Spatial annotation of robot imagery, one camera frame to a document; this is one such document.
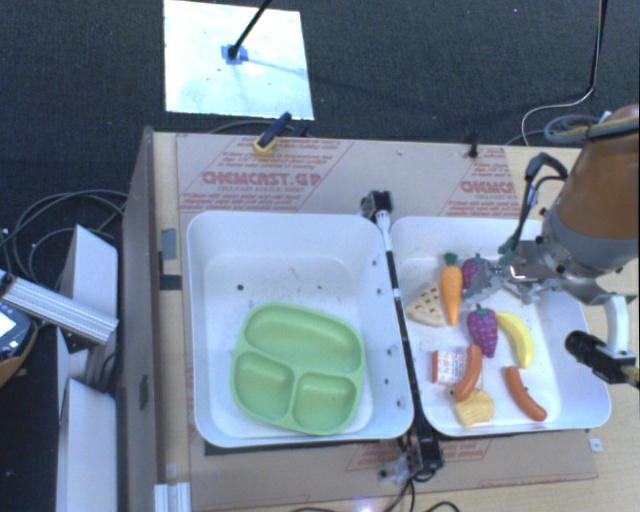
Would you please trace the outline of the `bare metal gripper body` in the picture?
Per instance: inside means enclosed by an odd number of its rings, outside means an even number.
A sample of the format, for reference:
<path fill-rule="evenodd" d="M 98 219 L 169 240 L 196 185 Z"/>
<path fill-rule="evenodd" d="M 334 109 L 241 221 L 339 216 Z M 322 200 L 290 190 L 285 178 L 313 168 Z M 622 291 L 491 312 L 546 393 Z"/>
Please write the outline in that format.
<path fill-rule="evenodd" d="M 501 265 L 507 268 L 506 284 L 511 279 L 545 279 L 546 291 L 563 291 L 582 304 L 604 304 L 614 292 L 597 283 L 603 271 L 591 268 L 571 256 L 551 239 L 521 240 L 515 249 L 501 249 Z"/>

